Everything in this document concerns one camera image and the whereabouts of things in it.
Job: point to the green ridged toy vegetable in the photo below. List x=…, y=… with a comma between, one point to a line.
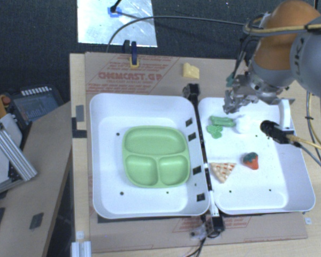
x=214, y=131

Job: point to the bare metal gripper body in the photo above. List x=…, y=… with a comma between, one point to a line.
x=250, y=88

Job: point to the yellow cheese wedge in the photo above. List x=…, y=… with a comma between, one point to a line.
x=190, y=70

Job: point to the red strawberry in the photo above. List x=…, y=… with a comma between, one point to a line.
x=251, y=161

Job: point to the green pea pod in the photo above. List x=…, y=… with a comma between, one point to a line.
x=221, y=121

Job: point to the pizza slice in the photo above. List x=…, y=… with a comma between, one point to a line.
x=221, y=170

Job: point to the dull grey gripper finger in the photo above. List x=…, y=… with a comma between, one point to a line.
x=242, y=102
x=228, y=103

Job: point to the green divided plate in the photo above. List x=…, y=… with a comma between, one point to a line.
x=155, y=157

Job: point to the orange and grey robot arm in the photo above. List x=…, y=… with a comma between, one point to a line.
x=281, y=39

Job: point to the white plastic tray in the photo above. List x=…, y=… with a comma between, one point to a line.
x=256, y=191
x=109, y=154

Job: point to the brown cardboard board red print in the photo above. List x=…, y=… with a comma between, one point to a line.
x=160, y=231

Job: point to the thin black and white rod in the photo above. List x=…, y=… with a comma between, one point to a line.
x=203, y=149

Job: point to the black cylinder on white bracket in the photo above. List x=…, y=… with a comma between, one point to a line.
x=276, y=132

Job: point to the white round toy food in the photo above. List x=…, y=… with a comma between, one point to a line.
x=243, y=126

